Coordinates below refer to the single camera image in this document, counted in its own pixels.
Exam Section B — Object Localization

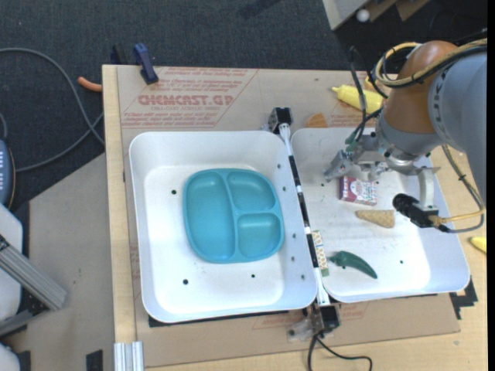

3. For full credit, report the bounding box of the green chili pepper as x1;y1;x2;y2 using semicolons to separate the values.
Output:
329;250;378;281

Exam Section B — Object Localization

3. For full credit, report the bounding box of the black block with thin wires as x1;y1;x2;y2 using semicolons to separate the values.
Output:
286;303;342;342
265;106;294;134

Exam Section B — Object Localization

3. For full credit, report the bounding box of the brown cardboard board red print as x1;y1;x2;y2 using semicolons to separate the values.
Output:
115;66;462;369

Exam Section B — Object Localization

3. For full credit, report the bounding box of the thin black and white rod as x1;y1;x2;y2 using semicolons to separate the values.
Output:
278;123;330;306

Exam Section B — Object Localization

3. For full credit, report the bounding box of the tan waffle cone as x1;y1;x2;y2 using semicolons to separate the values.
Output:
355;209;397;230

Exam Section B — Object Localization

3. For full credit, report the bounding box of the yellow mustard bottle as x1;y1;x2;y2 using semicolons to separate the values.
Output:
331;83;384;115

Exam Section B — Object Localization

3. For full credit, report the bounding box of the black cylinder on white bracket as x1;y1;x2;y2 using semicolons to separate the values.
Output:
391;165;442;230

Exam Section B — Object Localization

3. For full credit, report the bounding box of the blue divided plate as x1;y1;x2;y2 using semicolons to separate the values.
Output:
182;168;285;264

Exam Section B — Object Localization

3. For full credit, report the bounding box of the white plastic tray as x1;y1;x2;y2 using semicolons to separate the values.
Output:
128;130;319;324
289;126;472;305

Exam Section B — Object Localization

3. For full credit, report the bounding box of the small patterned carton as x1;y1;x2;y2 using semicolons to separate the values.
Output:
312;230;330;278

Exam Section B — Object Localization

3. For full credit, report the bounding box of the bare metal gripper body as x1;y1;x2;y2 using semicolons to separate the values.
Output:
347;133;425;177

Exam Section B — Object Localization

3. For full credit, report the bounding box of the red and white card packet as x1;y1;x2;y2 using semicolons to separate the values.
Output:
338;175;379;207

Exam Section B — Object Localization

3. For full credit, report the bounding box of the orange biscuit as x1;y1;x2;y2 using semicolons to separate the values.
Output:
305;112;329;129

